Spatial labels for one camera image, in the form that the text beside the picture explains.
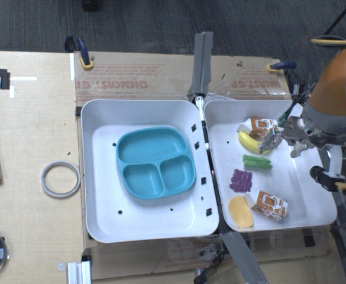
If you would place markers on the black round object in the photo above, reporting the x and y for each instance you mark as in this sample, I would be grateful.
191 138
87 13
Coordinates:
90 2

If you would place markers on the black cylinder on white bracket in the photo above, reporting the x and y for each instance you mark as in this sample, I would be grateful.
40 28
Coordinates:
328 176

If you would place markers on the grey tape roll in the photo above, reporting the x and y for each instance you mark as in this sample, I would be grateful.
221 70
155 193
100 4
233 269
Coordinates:
46 188

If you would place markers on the brown cardboard board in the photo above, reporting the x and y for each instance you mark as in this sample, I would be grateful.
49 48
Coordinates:
125 78

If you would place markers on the orange and white carton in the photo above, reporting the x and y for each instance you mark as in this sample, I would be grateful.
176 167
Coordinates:
260 127
270 204

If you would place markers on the blue divided plate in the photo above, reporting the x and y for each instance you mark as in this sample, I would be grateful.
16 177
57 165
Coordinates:
149 146

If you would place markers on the white plastic tray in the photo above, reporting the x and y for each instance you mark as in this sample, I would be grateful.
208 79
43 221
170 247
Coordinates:
303 194
149 217

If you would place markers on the yellow banana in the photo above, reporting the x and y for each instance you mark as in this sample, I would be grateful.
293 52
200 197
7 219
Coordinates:
248 142

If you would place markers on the purple grapes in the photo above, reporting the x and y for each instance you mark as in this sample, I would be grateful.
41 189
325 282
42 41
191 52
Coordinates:
241 180

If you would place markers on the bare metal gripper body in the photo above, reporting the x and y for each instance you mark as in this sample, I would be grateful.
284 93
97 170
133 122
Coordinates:
297 132

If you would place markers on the green bean pods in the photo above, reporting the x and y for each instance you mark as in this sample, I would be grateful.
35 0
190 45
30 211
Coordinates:
257 162

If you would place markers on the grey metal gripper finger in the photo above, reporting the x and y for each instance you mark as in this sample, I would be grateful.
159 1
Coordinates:
297 151
270 142

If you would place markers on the yellow oval crisp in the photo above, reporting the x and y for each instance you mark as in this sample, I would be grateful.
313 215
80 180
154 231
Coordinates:
240 211

